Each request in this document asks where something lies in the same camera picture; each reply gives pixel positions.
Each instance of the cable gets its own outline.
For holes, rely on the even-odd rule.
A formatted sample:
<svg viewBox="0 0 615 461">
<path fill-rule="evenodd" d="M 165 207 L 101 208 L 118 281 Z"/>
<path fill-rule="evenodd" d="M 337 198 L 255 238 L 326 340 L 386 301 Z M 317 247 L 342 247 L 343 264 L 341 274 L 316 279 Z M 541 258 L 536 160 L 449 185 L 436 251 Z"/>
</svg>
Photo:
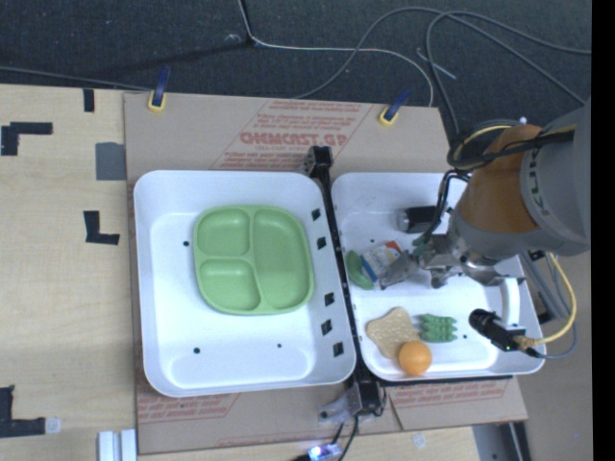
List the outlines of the cable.
<svg viewBox="0 0 615 461">
<path fill-rule="evenodd" d="M 346 442 L 346 446 L 344 447 L 344 450 L 342 451 L 341 456 L 337 458 L 337 461 L 342 461 L 342 459 L 344 459 L 344 457 L 348 453 L 348 449 L 350 448 L 350 445 L 352 444 L 353 440 L 355 439 L 355 436 L 357 435 L 357 432 L 358 432 L 358 415 L 355 415 L 355 426 L 353 427 L 353 431 L 351 432 L 350 437 L 348 438 L 348 442 Z"/>
<path fill-rule="evenodd" d="M 374 417 L 381 417 L 386 408 L 386 403 L 388 402 L 388 395 L 386 394 L 386 388 L 382 388 L 382 404 L 381 407 L 372 413 Z"/>
<path fill-rule="evenodd" d="M 450 170 L 444 173 L 444 177 L 442 178 L 442 181 L 440 182 L 440 186 L 438 188 L 438 198 L 435 204 L 435 213 L 433 214 L 433 220 L 429 228 L 423 233 L 423 242 L 427 242 L 430 239 L 431 235 L 438 228 L 440 222 L 442 221 L 442 215 L 444 214 L 446 203 L 449 198 L 449 187 L 451 185 L 452 179 L 468 182 L 468 178 L 466 176 L 458 174 L 455 170 Z"/>
<path fill-rule="evenodd" d="M 87 77 L 73 77 L 71 75 L 64 75 L 61 73 L 43 72 L 41 70 L 32 70 L 30 68 L 18 68 L 16 66 L 0 65 L 0 71 L 11 72 L 11 73 L 23 73 L 23 74 L 28 74 L 28 75 L 39 75 L 41 77 L 51 77 L 54 79 L 63 79 L 63 80 L 68 80 L 68 81 L 73 81 L 73 82 L 82 82 L 82 83 L 85 82 L 87 84 L 111 85 L 113 87 L 120 87 L 120 88 L 129 89 L 129 90 L 151 90 L 149 88 L 140 87 L 138 85 L 127 85 L 127 84 L 121 84 L 119 82 L 101 81 L 98 79 L 90 79 Z"/>
<path fill-rule="evenodd" d="M 546 336 L 543 338 L 530 338 L 525 335 L 515 336 L 513 339 L 519 344 L 522 349 L 529 349 L 531 347 L 535 347 L 536 345 L 551 343 L 558 338 L 561 338 L 566 332 L 568 332 L 568 330 L 572 327 L 575 319 L 577 318 L 577 297 L 575 296 L 575 291 L 572 285 L 568 281 L 568 277 L 566 277 L 566 274 L 564 273 L 563 269 L 561 268 L 553 254 L 547 253 L 547 260 L 554 267 L 557 275 L 561 278 L 562 282 L 564 283 L 564 286 L 566 287 L 566 291 L 568 292 L 568 295 L 570 297 L 570 316 L 568 317 L 568 321 L 566 322 L 564 327 L 560 331 L 550 336 Z"/>
<path fill-rule="evenodd" d="M 470 145 L 472 142 L 476 141 L 478 138 L 482 139 L 488 133 L 492 133 L 491 136 L 494 136 L 493 133 L 498 133 L 499 135 L 504 130 L 507 130 L 508 128 L 512 126 L 515 126 L 516 124 L 518 124 L 518 122 L 513 122 L 513 121 L 489 122 L 488 125 L 485 125 L 482 128 L 479 128 L 478 130 L 470 133 L 461 142 L 459 142 L 457 146 L 454 146 L 447 154 L 448 163 L 460 170 L 464 170 L 464 171 L 472 170 L 473 166 L 471 164 L 466 165 L 460 162 L 463 150 L 467 148 L 468 145 Z M 480 160 L 479 163 L 482 163 L 482 157 L 478 157 L 477 159 Z"/>
<path fill-rule="evenodd" d="M 499 129 L 506 128 L 505 125 L 500 125 Z M 502 158 L 505 156 L 511 156 L 513 154 L 518 154 L 520 152 L 525 152 L 527 150 L 531 150 L 534 148 L 542 147 L 544 145 L 548 145 L 550 143 L 561 143 L 571 141 L 574 137 L 574 132 L 571 131 L 541 131 L 536 137 L 530 138 L 527 140 L 517 140 L 514 142 L 507 143 L 504 147 L 497 152 L 490 152 L 487 154 L 481 154 L 479 156 L 475 156 L 469 159 L 458 159 L 455 157 L 457 151 L 452 149 L 449 151 L 447 155 L 447 161 L 451 164 L 455 169 L 459 171 L 469 172 L 474 169 L 478 169 L 479 167 L 484 167 L 488 163 L 492 162 L 496 158 Z"/>
<path fill-rule="evenodd" d="M 547 282 L 546 272 L 543 272 L 541 268 L 538 268 L 534 258 L 527 251 L 523 251 L 519 253 L 519 257 L 521 258 L 521 262 L 523 263 L 523 267 L 525 273 L 529 276 L 531 281 L 536 286 L 536 290 L 541 296 L 541 299 L 547 309 L 547 314 L 551 318 L 562 318 L 570 315 L 570 307 L 565 305 L 563 302 L 562 295 L 556 295 L 552 290 L 551 286 Z"/>
<path fill-rule="evenodd" d="M 531 260 L 531 258 L 529 258 L 529 256 L 527 254 L 523 254 L 522 258 L 527 263 L 527 265 L 529 265 L 529 268 L 533 272 L 533 261 Z M 551 264 L 551 261 L 548 260 L 548 259 L 547 259 L 547 264 L 549 266 L 549 270 L 550 270 L 553 282 L 555 284 L 555 290 L 556 290 L 556 293 L 557 293 L 557 297 L 559 298 L 559 300 L 561 301 L 562 305 L 564 306 L 564 308 L 566 309 L 566 311 L 570 315 L 570 307 L 568 306 L 568 304 L 566 304 L 566 300 L 564 299 L 563 292 L 562 292 L 562 289 L 561 289 L 561 286 L 560 286 L 561 278 L 559 276 L 559 273 L 555 270 L 555 268 Z M 542 292 L 550 292 L 550 290 L 548 288 L 545 288 L 545 285 L 538 284 L 538 286 L 540 287 L 540 290 Z M 575 350 L 575 348 L 577 347 L 577 342 L 578 342 L 577 324 L 576 323 L 573 323 L 573 325 L 572 325 L 572 332 L 573 332 L 572 343 L 571 343 L 570 347 L 568 347 L 568 350 L 566 350 L 565 352 L 555 353 L 555 354 L 553 354 L 553 353 L 552 354 L 545 354 L 545 353 L 540 353 L 540 352 L 537 352 L 537 351 L 533 351 L 532 356 L 535 356 L 536 358 L 544 358 L 544 359 L 547 359 L 547 360 L 556 360 L 556 359 L 565 358 L 565 357 L 571 355 L 573 353 L 573 351 Z"/>
<path fill-rule="evenodd" d="M 337 430 L 337 432 L 335 432 L 335 435 L 333 436 L 331 443 L 335 444 L 337 442 L 337 440 L 339 439 L 339 436 L 342 433 L 342 430 L 344 429 L 344 425 L 346 424 L 346 422 L 342 422 L 341 425 L 339 426 L 339 429 Z"/>
<path fill-rule="evenodd" d="M 522 31 L 516 30 L 510 26 L 505 25 L 504 23 L 501 23 L 495 19 L 492 19 L 490 17 L 475 13 L 475 12 L 467 12 L 467 11 L 450 11 L 450 12 L 442 12 L 440 10 L 437 9 L 431 9 L 431 8 L 425 8 L 425 7 L 402 7 L 399 9 L 395 9 L 393 11 L 387 12 L 384 15 L 382 15 L 381 17 L 379 17 L 378 19 L 376 19 L 371 26 L 369 26 L 369 28 L 367 29 L 367 31 L 363 34 L 363 36 L 360 38 L 360 40 L 357 43 L 357 46 L 355 46 L 355 48 L 331 48 L 331 47 L 323 47 L 323 48 L 316 48 L 316 47 L 298 47 L 298 46 L 284 46 L 284 45 L 278 45 L 278 44 L 271 44 L 271 43 L 267 43 L 264 42 L 260 39 L 258 39 L 253 31 L 252 31 L 252 27 L 250 25 L 250 21 L 248 19 L 248 15 L 245 9 L 245 2 L 244 0 L 237 0 L 238 6 L 239 6 L 239 10 L 241 13 L 241 17 L 244 23 L 244 26 L 246 28 L 246 32 L 249 36 L 249 38 L 254 42 L 256 47 L 263 47 L 263 48 L 270 48 L 270 49 L 284 49 L 284 50 L 294 50 L 294 51 L 314 51 L 314 52 L 318 52 L 318 51 L 328 51 L 328 52 L 344 52 L 344 53 L 350 53 L 350 56 L 348 57 L 348 59 L 346 59 L 344 61 L 344 63 L 322 84 L 320 84 L 319 86 L 313 88 L 312 90 L 309 90 L 308 92 L 305 92 L 303 94 L 300 94 L 298 96 L 296 96 L 295 98 L 297 99 L 303 99 L 306 98 L 308 96 L 311 96 L 315 93 L 317 93 L 318 91 L 324 89 L 325 87 L 329 86 L 332 82 L 334 82 L 342 73 L 343 71 L 346 69 L 346 67 L 350 64 L 350 62 L 357 56 L 357 54 L 359 52 L 369 52 L 369 53 L 383 53 L 386 55 L 390 55 L 393 57 L 396 57 L 400 60 L 403 60 L 409 64 L 411 64 L 412 66 L 414 66 L 420 73 L 421 75 L 425 78 L 425 80 L 427 81 L 429 87 L 430 87 L 430 101 L 429 101 L 429 105 L 432 105 L 433 102 L 433 87 L 431 84 L 431 80 L 429 78 L 429 76 L 426 74 L 426 72 L 414 61 L 412 61 L 411 59 L 409 59 L 408 57 L 405 57 L 404 55 L 400 54 L 400 53 L 396 53 L 394 51 L 391 50 L 385 50 L 385 49 L 380 49 L 380 48 L 363 48 L 363 44 L 365 42 L 365 40 L 367 39 L 367 37 L 369 37 L 371 35 L 371 33 L 374 31 L 374 29 L 376 29 L 376 27 L 378 27 L 384 20 L 388 19 L 389 17 L 393 16 L 393 15 L 397 15 L 403 12 L 423 12 L 423 13 L 430 13 L 430 14 L 435 14 L 436 18 L 430 23 L 428 30 L 427 30 L 427 35 L 426 35 L 426 52 L 427 52 L 427 57 L 428 57 L 428 62 L 430 65 L 430 69 L 431 69 L 431 73 L 433 75 L 433 77 L 435 78 L 437 87 L 439 89 L 439 92 L 442 96 L 442 99 L 445 103 L 445 106 L 449 112 L 449 114 L 451 115 L 451 120 L 453 122 L 454 125 L 454 136 L 460 136 L 460 128 L 458 126 L 458 120 L 456 118 L 455 115 L 455 110 L 453 109 L 453 106 L 451 104 L 451 101 L 448 97 L 448 94 L 446 93 L 446 90 L 442 84 L 441 78 L 440 78 L 440 70 L 439 67 L 435 64 L 435 61 L 433 59 L 432 56 L 432 52 L 431 52 L 431 34 L 433 31 L 433 28 L 435 27 L 435 25 L 442 21 L 445 18 L 451 19 L 453 20 L 453 22 L 456 22 L 458 24 L 461 24 L 471 30 L 474 30 L 475 32 L 477 32 L 479 35 L 484 36 L 488 39 L 490 39 L 491 41 L 493 41 L 494 43 L 498 44 L 499 46 L 503 47 L 505 50 L 507 50 L 508 52 L 512 53 L 515 57 L 517 57 L 518 59 L 522 60 L 523 62 L 525 62 L 527 65 L 529 65 L 532 69 L 534 69 L 535 71 L 537 71 L 538 73 L 540 73 L 541 75 L 543 75 L 545 78 L 547 78 L 549 81 L 551 81 L 552 83 L 554 83 L 555 85 L 557 85 L 558 87 L 560 87 L 564 92 L 566 92 L 567 94 L 569 94 L 571 97 L 573 97 L 574 99 L 580 101 L 581 103 L 583 103 L 584 101 L 578 97 L 572 90 L 570 90 L 569 88 L 567 88 L 565 85 L 563 85 L 561 82 L 559 82 L 557 79 L 555 79 L 551 74 L 549 74 L 546 70 L 544 70 L 543 68 L 541 68 L 540 66 L 538 66 L 536 63 L 530 61 L 527 57 L 525 57 L 524 55 L 522 55 L 521 53 L 519 53 L 518 51 L 516 51 L 514 48 L 512 48 L 511 46 L 505 44 L 504 42 L 502 42 L 501 40 L 495 38 L 494 36 L 491 36 L 490 34 L 488 34 L 486 31 L 484 31 L 483 29 L 477 27 L 476 25 L 468 22 L 467 20 L 460 18 L 460 17 L 471 17 L 471 18 L 475 18 L 478 19 L 480 21 L 486 22 L 488 24 L 494 25 L 496 27 L 499 27 L 505 31 L 511 32 L 517 36 L 520 36 L 524 39 L 527 39 L 529 41 L 532 41 L 536 44 L 542 45 L 542 46 L 546 46 L 549 48 L 552 48 L 556 51 L 560 51 L 560 52 L 565 52 L 565 53 L 573 53 L 573 54 L 579 54 L 579 55 L 586 55 L 586 56 L 591 56 L 591 50 L 583 50 L 583 49 L 578 49 L 578 48 L 572 48 L 572 47 L 566 47 L 566 46 L 560 46 L 557 44 L 553 44 L 550 43 L 544 39 L 540 39 L 538 37 L 535 36 L 531 36 L 527 33 L 524 33 Z M 25 74 L 31 74 L 31 75 L 39 75 L 39 76 L 44 76 L 44 77 L 53 77 L 53 78 L 59 78 L 59 79 L 64 79 L 64 80 L 69 80 L 69 81 L 76 81 L 76 82 L 86 82 L 86 83 L 92 83 L 92 84 L 99 84 L 99 85 L 110 85 L 110 86 L 114 86 L 114 87 L 122 87 L 122 88 L 127 88 L 127 89 L 134 89 L 134 90 L 150 90 L 147 87 L 140 87 L 140 86 L 136 86 L 136 85 L 125 85 L 125 84 L 121 84 L 121 83 L 115 83 L 115 82 L 109 82 L 109 81 L 101 81 L 101 80 L 97 80 L 97 79 L 90 79 L 90 78 L 84 78 L 84 77 L 72 77 L 69 75 L 63 75 L 63 74 L 55 74 L 55 73 L 50 73 L 50 72 L 44 72 L 44 71 L 38 71 L 38 70 L 31 70 L 31 69 L 26 69 L 26 68 L 18 68 L 18 67 L 13 67 L 13 66 L 0 66 L 0 70 L 5 71 L 5 72 L 12 72 L 12 73 L 25 73 Z"/>
<path fill-rule="evenodd" d="M 258 39 L 252 32 L 252 28 L 250 27 L 250 23 L 248 21 L 248 17 L 247 17 L 247 13 L 243 7 L 243 0 L 237 0 L 240 10 L 241 10 L 241 15 L 243 17 L 244 20 L 244 24 L 246 26 L 246 31 L 250 37 L 250 39 L 256 44 L 256 45 L 260 45 L 263 47 L 270 47 L 270 48 L 278 48 L 278 49 L 294 49 L 294 50 L 299 50 L 302 49 L 300 47 L 286 47 L 286 46 L 281 46 L 281 45 L 274 45 L 274 44 L 269 44 L 266 43 L 264 41 L 261 41 L 260 39 Z M 523 62 L 525 62 L 527 65 L 529 65 L 532 69 L 534 69 L 535 71 L 537 71 L 538 73 L 540 73 L 541 75 L 543 75 L 545 78 L 547 78 L 549 81 L 551 81 L 552 83 L 554 83 L 555 85 L 557 85 L 558 87 L 560 87 L 564 92 L 566 92 L 567 94 L 569 94 L 571 97 L 573 97 L 574 99 L 576 99 L 577 101 L 579 101 L 580 103 L 584 103 L 583 99 L 580 98 L 579 96 L 577 96 L 572 90 L 570 90 L 568 87 L 566 87 L 564 84 L 562 84 L 560 81 L 558 81 L 555 77 L 553 77 L 551 74 L 549 74 L 549 72 L 547 72 L 546 70 L 544 70 L 542 67 L 540 67 L 539 65 L 537 65 L 536 63 L 534 63 L 533 61 L 531 61 L 530 59 L 528 59 L 527 57 L 525 57 L 524 55 L 522 55 L 521 53 L 519 53 L 518 51 L 516 51 L 514 48 L 512 48 L 511 46 L 505 44 L 504 42 L 502 42 L 501 40 L 497 39 L 496 37 L 488 34 L 486 31 L 484 31 L 483 29 L 475 26 L 474 24 L 459 18 L 460 16 L 467 16 L 467 17 L 473 17 L 479 20 L 482 20 L 484 22 L 487 22 L 489 24 L 492 24 L 496 27 L 499 27 L 505 31 L 511 32 L 517 36 L 520 36 L 524 39 L 527 39 L 529 41 L 532 41 L 536 44 L 542 45 L 542 46 L 546 46 L 549 48 L 552 48 L 556 51 L 560 51 L 560 52 L 565 52 L 565 53 L 572 53 L 572 54 L 578 54 L 578 55 L 586 55 L 586 56 L 591 56 L 591 50 L 583 50 L 583 49 L 578 49 L 578 48 L 572 48 L 572 47 L 567 47 L 567 46 L 561 46 L 561 45 L 557 45 L 557 44 L 553 44 L 550 43 L 544 39 L 540 39 L 538 37 L 535 36 L 531 36 L 527 33 L 524 33 L 522 31 L 516 30 L 510 26 L 507 26 L 506 24 L 499 22 L 495 19 L 492 19 L 490 17 L 481 15 L 479 13 L 475 13 L 475 12 L 466 12 L 466 11 L 451 11 L 451 12 L 442 12 L 439 11 L 437 9 L 431 9 L 431 8 L 425 8 L 425 7 L 402 7 L 390 12 L 385 13 L 384 15 L 382 15 L 381 17 L 379 17 L 378 19 L 376 19 L 371 26 L 369 26 L 369 28 L 367 29 L 367 31 L 363 34 L 363 36 L 360 38 L 360 40 L 358 41 L 357 46 L 355 46 L 355 48 L 352 48 L 352 52 L 351 55 L 348 57 L 348 59 L 346 59 L 346 61 L 344 61 L 344 63 L 342 64 L 342 66 L 340 66 L 337 71 L 335 71 L 325 82 L 323 82 L 322 84 L 320 84 L 319 86 L 317 86 L 316 88 L 309 90 L 308 92 L 305 92 L 299 96 L 297 96 L 297 98 L 305 98 L 308 97 L 310 95 L 315 94 L 316 92 L 322 90 L 323 88 L 327 87 L 328 85 L 330 85 L 332 82 L 334 82 L 342 73 L 343 71 L 346 69 L 346 67 L 350 64 L 350 62 L 356 57 L 357 53 L 359 51 L 362 50 L 362 45 L 365 42 L 365 40 L 367 39 L 367 37 L 369 37 L 369 35 L 374 31 L 374 29 L 376 29 L 376 27 L 378 27 L 384 20 L 386 20 L 387 18 L 396 15 L 398 13 L 402 13 L 402 12 L 427 12 L 427 13 L 435 13 L 437 14 L 437 17 L 430 23 L 428 30 L 427 30 L 427 35 L 426 35 L 426 51 L 427 51 L 427 56 L 428 56 L 428 62 L 430 64 L 431 67 L 431 73 L 433 75 L 433 77 L 435 78 L 436 84 L 438 86 L 438 89 L 440 91 L 440 94 L 442 95 L 443 101 L 445 103 L 445 106 L 447 108 L 447 110 L 449 111 L 449 114 L 451 115 L 451 120 L 453 122 L 454 125 L 454 130 L 455 130 L 455 136 L 460 136 L 460 128 L 458 126 L 458 121 L 455 115 L 455 110 L 453 109 L 453 106 L 451 104 L 451 101 L 448 97 L 448 94 L 446 93 L 446 90 L 444 88 L 444 86 L 442 85 L 442 81 L 440 80 L 440 70 L 438 69 L 439 67 L 435 64 L 435 61 L 433 59 L 432 56 L 432 52 L 431 52 L 431 33 L 433 31 L 433 28 L 435 27 L 435 25 L 440 22 L 441 20 L 445 19 L 445 18 L 449 18 L 452 19 L 454 22 L 459 23 L 463 26 L 468 27 L 469 29 L 474 30 L 475 32 L 477 32 L 479 35 L 484 36 L 488 39 L 490 39 L 491 41 L 493 41 L 494 43 L 498 44 L 499 46 L 503 47 L 506 51 L 510 52 L 511 54 L 513 54 L 516 58 L 522 60 Z M 308 50 L 308 51 L 324 51 L 326 50 L 325 48 L 303 48 L 304 50 Z M 350 50 L 350 48 L 329 48 L 327 49 L 328 51 L 332 51 L 332 50 L 338 50 L 338 51 L 348 51 Z"/>
<path fill-rule="evenodd" d="M 453 106 L 451 105 L 451 101 L 448 97 L 448 94 L 446 93 L 446 90 L 444 89 L 444 86 L 442 85 L 442 81 L 440 80 L 440 76 L 438 75 L 439 71 L 438 69 L 435 67 L 434 65 L 434 60 L 433 60 L 433 56 L 431 53 L 431 32 L 433 30 L 433 27 L 442 19 L 444 18 L 451 18 L 454 22 L 457 22 L 459 24 L 462 24 L 474 31 L 476 31 L 477 33 L 479 33 L 479 35 L 486 37 L 488 39 L 490 39 L 491 41 L 493 41 L 494 43 L 498 44 L 499 46 L 503 47 L 506 51 L 512 53 L 516 58 L 518 58 L 521 61 L 524 61 L 527 65 L 529 65 L 532 69 L 534 69 L 534 71 L 540 73 L 541 75 L 543 75 L 545 78 L 547 78 L 549 81 L 551 81 L 553 84 L 557 85 L 559 88 L 561 88 L 564 92 L 566 92 L 567 94 L 569 94 L 571 97 L 573 97 L 574 99 L 576 99 L 577 101 L 579 101 L 581 104 L 584 104 L 584 100 L 580 97 L 578 97 L 572 90 L 570 90 L 568 87 L 566 87 L 564 84 L 562 84 L 560 81 L 558 81 L 555 77 L 553 77 L 549 72 L 547 72 L 546 70 L 544 70 L 541 66 L 537 65 L 536 63 L 534 63 L 533 61 L 531 61 L 530 59 L 528 59 L 527 57 L 525 57 L 524 55 L 522 55 L 521 53 L 519 53 L 518 51 L 516 51 L 514 48 L 512 48 L 512 46 L 509 46 L 507 44 L 505 44 L 504 42 L 500 41 L 499 39 L 497 39 L 494 36 L 491 36 L 490 34 L 486 33 L 483 29 L 475 26 L 474 24 L 471 24 L 470 22 L 467 22 L 466 20 L 460 19 L 457 16 L 458 15 L 465 15 L 465 16 L 470 16 L 470 17 L 475 17 L 479 20 L 488 22 L 490 24 L 493 24 L 497 27 L 500 27 L 501 29 L 504 29 L 506 31 L 510 31 L 513 34 L 516 34 L 517 36 L 523 37 L 524 39 L 528 39 L 530 41 L 533 41 L 537 44 L 543 45 L 543 46 L 548 46 L 550 48 L 553 48 L 557 51 L 562 51 L 562 52 L 566 52 L 566 53 L 572 53 L 572 54 L 579 54 L 579 55 L 591 55 L 591 51 L 589 50 L 581 50 L 578 48 L 569 48 L 569 47 L 565 47 L 565 46 L 559 46 L 556 44 L 552 44 L 549 43 L 543 39 L 539 39 L 538 37 L 534 37 L 531 36 L 527 33 L 523 33 L 522 31 L 518 31 L 510 26 L 507 26 L 501 22 L 498 22 L 497 20 L 494 20 L 490 17 L 486 17 L 484 15 L 481 15 L 479 13 L 475 13 L 475 12 L 465 12 L 465 11 L 452 11 L 452 12 L 443 12 L 440 15 L 438 15 L 431 23 L 430 26 L 428 27 L 427 30 L 427 35 L 426 35 L 426 52 L 427 52 L 427 57 L 429 59 L 429 62 L 431 64 L 431 72 L 433 74 L 433 77 L 435 78 L 435 82 L 438 86 L 438 89 L 440 90 L 440 94 L 442 95 L 442 99 L 444 100 L 444 103 L 447 107 L 447 110 L 449 111 L 449 114 L 451 115 L 451 120 L 454 124 L 454 129 L 455 129 L 455 136 L 459 136 L 460 134 L 460 128 L 458 125 L 458 121 L 456 119 L 456 115 L 455 115 L 455 111 L 453 109 Z"/>
</svg>

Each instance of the wooden table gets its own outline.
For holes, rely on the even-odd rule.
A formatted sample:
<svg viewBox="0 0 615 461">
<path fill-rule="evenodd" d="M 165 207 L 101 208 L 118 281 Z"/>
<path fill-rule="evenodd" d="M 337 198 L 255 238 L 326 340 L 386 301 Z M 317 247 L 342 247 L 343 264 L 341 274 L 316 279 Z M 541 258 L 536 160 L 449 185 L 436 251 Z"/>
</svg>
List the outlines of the wooden table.
<svg viewBox="0 0 615 461">
<path fill-rule="evenodd" d="M 0 387 L 15 419 L 58 417 L 61 432 L 0 439 L 0 461 L 95 459 L 105 430 L 135 428 L 126 183 L 97 181 L 95 146 L 124 143 L 122 92 L 0 85 L 0 125 L 53 122 L 0 157 Z M 86 243 L 84 211 L 117 245 Z M 471 427 L 360 436 L 346 459 L 477 461 Z M 310 443 L 212 449 L 139 459 L 289 460 Z"/>
</svg>

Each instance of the green divided plate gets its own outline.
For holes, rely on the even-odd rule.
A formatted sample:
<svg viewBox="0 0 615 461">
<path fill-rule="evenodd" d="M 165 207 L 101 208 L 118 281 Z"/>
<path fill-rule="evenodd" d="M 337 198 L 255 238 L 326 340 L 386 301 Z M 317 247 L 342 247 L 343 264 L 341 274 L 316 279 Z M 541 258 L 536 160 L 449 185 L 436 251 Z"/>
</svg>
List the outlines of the green divided plate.
<svg viewBox="0 0 615 461">
<path fill-rule="evenodd" d="M 232 314 L 275 314 L 306 303 L 314 287 L 302 223 L 274 206 L 221 206 L 194 225 L 201 295 Z"/>
</svg>

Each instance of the green toy object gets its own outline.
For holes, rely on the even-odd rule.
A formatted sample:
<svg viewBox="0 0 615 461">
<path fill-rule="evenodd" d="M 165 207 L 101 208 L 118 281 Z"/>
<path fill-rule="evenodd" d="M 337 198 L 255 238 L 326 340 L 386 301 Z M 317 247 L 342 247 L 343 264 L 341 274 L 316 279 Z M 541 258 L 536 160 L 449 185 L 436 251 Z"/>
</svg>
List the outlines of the green toy object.
<svg viewBox="0 0 615 461">
<path fill-rule="evenodd" d="M 363 261 L 356 251 L 346 253 L 346 268 L 348 269 L 348 277 L 356 285 L 364 290 L 374 288 L 374 282 L 363 273 Z"/>
<path fill-rule="evenodd" d="M 421 316 L 421 339 L 431 343 L 448 343 L 456 340 L 455 318 L 423 314 Z"/>
<path fill-rule="evenodd" d="M 308 239 L 274 206 L 221 206 L 196 221 L 193 250 L 203 299 L 230 314 L 289 312 L 308 301 L 314 275 Z"/>
</svg>

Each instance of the orange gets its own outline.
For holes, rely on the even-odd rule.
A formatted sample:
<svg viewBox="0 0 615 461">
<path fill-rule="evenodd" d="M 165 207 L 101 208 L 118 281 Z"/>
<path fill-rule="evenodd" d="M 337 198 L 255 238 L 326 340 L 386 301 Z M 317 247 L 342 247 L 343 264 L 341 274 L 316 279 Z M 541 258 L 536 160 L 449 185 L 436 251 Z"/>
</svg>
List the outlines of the orange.
<svg viewBox="0 0 615 461">
<path fill-rule="evenodd" d="M 431 350 L 421 340 L 410 340 L 400 348 L 400 366 L 411 376 L 420 376 L 431 365 Z"/>
</svg>

